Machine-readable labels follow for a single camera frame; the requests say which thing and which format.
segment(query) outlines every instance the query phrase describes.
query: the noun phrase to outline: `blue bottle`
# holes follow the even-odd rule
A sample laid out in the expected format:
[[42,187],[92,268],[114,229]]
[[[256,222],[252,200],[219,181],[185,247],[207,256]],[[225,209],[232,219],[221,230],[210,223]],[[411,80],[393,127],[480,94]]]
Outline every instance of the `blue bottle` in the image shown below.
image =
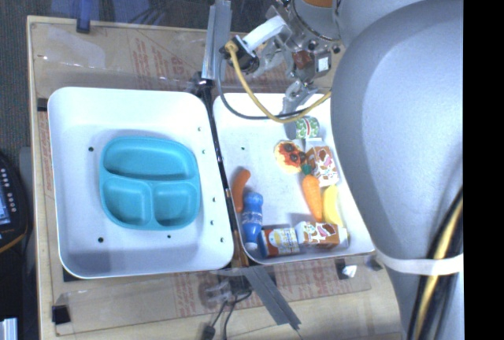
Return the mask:
[[242,227],[245,235],[245,249],[258,248],[258,236],[262,229],[262,195],[247,192],[243,195]]

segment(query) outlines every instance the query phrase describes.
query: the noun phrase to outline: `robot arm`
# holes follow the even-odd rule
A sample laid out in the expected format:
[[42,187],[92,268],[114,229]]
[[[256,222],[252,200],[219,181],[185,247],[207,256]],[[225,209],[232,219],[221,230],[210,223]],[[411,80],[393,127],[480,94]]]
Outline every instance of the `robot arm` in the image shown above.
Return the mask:
[[[332,84],[335,148],[377,250],[399,263],[435,258],[448,216],[457,218],[441,258],[463,250],[463,2],[277,0],[268,21],[236,40],[244,72],[287,64],[295,81],[283,113],[317,91],[332,51],[345,47]],[[463,270],[387,270],[405,338],[464,338]],[[429,286],[439,302],[419,306]]]
[[[374,21],[421,0],[276,0],[266,21],[243,39],[236,37],[240,68],[259,76],[284,62],[287,89],[282,113],[289,113],[317,92],[314,81],[332,69],[332,52]],[[261,58],[256,49],[261,49]]]

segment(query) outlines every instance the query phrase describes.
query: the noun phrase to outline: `cable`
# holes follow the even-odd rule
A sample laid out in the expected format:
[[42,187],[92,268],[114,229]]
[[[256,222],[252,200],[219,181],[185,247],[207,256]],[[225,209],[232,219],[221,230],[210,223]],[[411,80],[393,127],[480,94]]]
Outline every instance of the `cable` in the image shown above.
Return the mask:
[[246,300],[250,295],[252,295],[252,291],[248,291],[244,297],[241,297],[240,299],[235,299],[232,302],[231,309],[229,309],[229,314],[228,314],[228,316],[226,316],[226,320],[224,322],[224,327],[222,329],[222,340],[228,340],[228,333],[227,333],[228,322],[229,322],[229,318],[231,317],[233,310],[235,309],[236,304],[238,304],[241,301]]
[[[458,228],[450,245],[447,257],[456,256],[462,253],[464,251],[463,249],[463,218],[461,217],[458,221]],[[432,300],[425,315],[421,332],[422,338],[438,338],[439,333],[444,328],[442,325],[443,319],[450,313],[449,308],[447,308],[449,302],[457,296],[455,291],[458,283],[459,275],[442,275],[439,277],[435,290],[432,293]]]
[[[450,207],[432,251],[429,252],[430,258],[443,259],[447,257],[448,253],[452,250],[453,244],[460,242],[461,238],[458,238],[457,233],[461,229],[462,210],[463,193],[461,189]],[[409,326],[408,338],[415,338],[416,340],[424,338],[424,328],[426,327],[429,308],[433,304],[432,299],[435,292],[439,290],[439,284],[442,279],[447,278],[430,275],[421,279],[419,294]]]
[[322,96],[322,98],[319,98],[318,100],[316,100],[312,105],[306,107],[304,110],[300,111],[299,113],[296,114],[296,116],[293,116],[293,117],[287,117],[285,119],[281,118],[281,117],[278,117],[277,115],[273,115],[272,113],[270,113],[260,102],[259,100],[256,98],[256,96],[254,95],[254,92],[250,89],[248,83],[246,82],[245,80],[245,77],[243,76],[243,73],[242,73],[242,70],[240,69],[239,67],[239,62],[238,62],[238,58],[236,56],[236,52],[238,51],[238,47],[237,45],[233,42],[233,41],[228,41],[228,43],[226,43],[224,45],[224,48],[227,50],[227,52],[229,53],[229,55],[231,56],[231,60],[232,60],[232,64],[233,64],[233,67],[235,69],[235,72],[236,72],[236,75],[238,76],[238,79],[240,81],[240,83],[242,84],[243,86],[243,89],[248,93],[248,95],[250,96],[250,99],[252,99],[252,101],[254,102],[254,104],[271,120],[274,120],[276,121],[277,123],[282,123],[282,124],[285,124],[285,123],[290,123],[290,122],[294,122],[296,121],[297,119],[300,119],[302,118],[303,116],[305,116],[307,113],[311,112],[313,109],[315,109],[317,106],[319,106],[322,102],[324,102],[326,99],[329,99],[331,97],[331,91],[329,91],[328,93],[324,94],[324,96]]
[[217,323],[217,321],[219,320],[219,318],[221,317],[221,314],[222,314],[222,311],[224,311],[224,308],[225,306],[228,304],[228,300],[224,301],[222,303],[222,306],[220,307],[219,309],[219,313],[217,314],[217,317],[215,318],[215,320],[213,321],[213,323],[210,325],[210,326],[215,326],[215,323]]
[[[267,116],[250,116],[250,115],[245,115],[243,113],[240,113],[238,112],[236,109],[234,109],[228,102],[228,100],[226,99],[225,97],[225,94],[224,94],[224,90],[222,88],[222,82],[221,82],[221,75],[220,73],[217,75],[217,78],[216,78],[216,86],[217,86],[217,92],[219,93],[220,95],[220,99],[222,100],[222,103],[224,104],[224,106],[226,107],[226,109],[233,113],[234,115],[238,116],[238,117],[241,117],[243,119],[248,119],[248,120],[267,120],[269,119],[269,117]],[[296,110],[294,112],[289,112],[289,113],[281,113],[279,115],[276,115],[276,117],[287,117],[287,116],[294,116],[294,115],[298,115],[300,114],[301,112],[304,112],[306,108],[304,109],[300,109],[300,110]]]

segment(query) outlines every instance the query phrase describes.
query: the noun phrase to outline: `blue divided plate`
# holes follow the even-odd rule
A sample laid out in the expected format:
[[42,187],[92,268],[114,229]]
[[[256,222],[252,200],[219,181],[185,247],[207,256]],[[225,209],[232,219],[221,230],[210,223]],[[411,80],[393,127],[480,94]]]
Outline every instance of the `blue divided plate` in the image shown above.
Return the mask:
[[199,212],[196,158],[172,140],[144,136],[110,140],[100,157],[99,184],[106,215],[122,227],[179,229]]

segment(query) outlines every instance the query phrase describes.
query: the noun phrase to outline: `small box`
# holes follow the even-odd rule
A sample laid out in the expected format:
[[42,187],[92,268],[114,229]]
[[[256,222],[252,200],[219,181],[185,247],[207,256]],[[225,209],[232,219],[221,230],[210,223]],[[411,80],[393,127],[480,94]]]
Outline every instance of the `small box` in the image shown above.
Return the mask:
[[295,231],[300,246],[315,246],[322,249],[349,246],[348,231],[336,224],[302,221],[295,226]]
[[320,138],[306,140],[306,162],[321,187],[339,182],[339,172],[329,146]]
[[261,230],[259,250],[263,257],[299,253],[300,249],[295,229],[290,227]]

